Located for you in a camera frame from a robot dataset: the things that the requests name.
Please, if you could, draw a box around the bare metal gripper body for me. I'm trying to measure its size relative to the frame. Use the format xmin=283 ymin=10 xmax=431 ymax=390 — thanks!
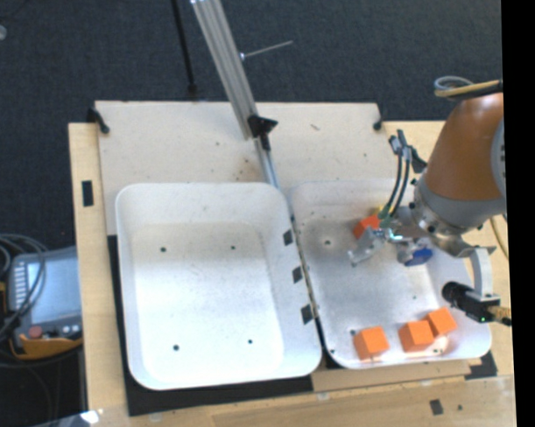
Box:
xmin=382 ymin=203 xmax=479 ymax=261

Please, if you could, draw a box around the blue cube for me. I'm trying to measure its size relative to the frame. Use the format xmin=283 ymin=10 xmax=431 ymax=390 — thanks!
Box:
xmin=404 ymin=245 xmax=434 ymax=268

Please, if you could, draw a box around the orange cube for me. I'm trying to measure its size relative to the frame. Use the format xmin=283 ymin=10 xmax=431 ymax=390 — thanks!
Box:
xmin=398 ymin=318 xmax=437 ymax=354
xmin=352 ymin=214 xmax=384 ymax=241
xmin=425 ymin=305 xmax=459 ymax=337
xmin=352 ymin=325 xmax=391 ymax=362

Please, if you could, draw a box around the white plastic tray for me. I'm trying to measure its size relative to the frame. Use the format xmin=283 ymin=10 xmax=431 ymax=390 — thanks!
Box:
xmin=113 ymin=176 xmax=324 ymax=393
xmin=286 ymin=173 xmax=495 ymax=373

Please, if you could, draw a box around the pale wood board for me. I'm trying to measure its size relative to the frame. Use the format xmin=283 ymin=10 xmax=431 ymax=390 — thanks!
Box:
xmin=94 ymin=87 xmax=473 ymax=400

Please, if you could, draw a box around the black cylinder on white bracket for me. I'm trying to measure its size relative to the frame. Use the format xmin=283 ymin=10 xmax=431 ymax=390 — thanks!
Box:
xmin=440 ymin=246 xmax=503 ymax=326

